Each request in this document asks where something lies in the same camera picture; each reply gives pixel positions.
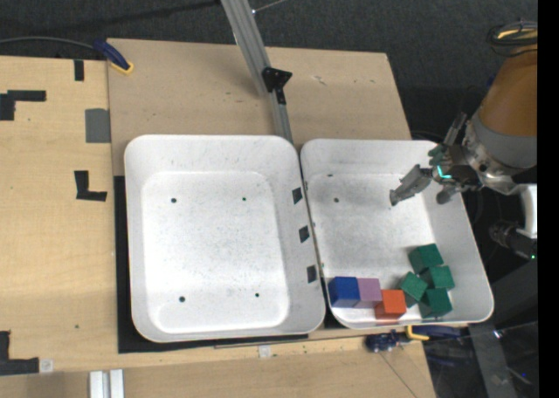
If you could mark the blue cube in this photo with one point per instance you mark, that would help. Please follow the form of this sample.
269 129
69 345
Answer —
343 290

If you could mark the green cube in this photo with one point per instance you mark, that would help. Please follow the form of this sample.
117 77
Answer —
412 286
436 302
441 277
427 256

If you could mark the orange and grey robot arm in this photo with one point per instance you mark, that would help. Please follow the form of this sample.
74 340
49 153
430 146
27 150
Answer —
508 104

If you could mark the white plastic tray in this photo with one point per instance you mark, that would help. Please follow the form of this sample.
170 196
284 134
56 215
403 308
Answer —
371 230
214 248

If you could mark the black cylinder on white bracket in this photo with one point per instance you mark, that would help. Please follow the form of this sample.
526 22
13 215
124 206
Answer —
515 237

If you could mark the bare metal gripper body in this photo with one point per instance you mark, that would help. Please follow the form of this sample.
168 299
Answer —
471 167

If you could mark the purple cube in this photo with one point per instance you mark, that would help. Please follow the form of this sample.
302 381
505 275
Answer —
370 290

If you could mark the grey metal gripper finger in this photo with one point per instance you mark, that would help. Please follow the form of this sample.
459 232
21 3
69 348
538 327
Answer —
446 194
409 186

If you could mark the orange cube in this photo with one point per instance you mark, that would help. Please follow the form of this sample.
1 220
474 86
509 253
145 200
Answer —
393 302

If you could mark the pale wood board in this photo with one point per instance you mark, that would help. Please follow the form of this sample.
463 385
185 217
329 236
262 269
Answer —
196 91

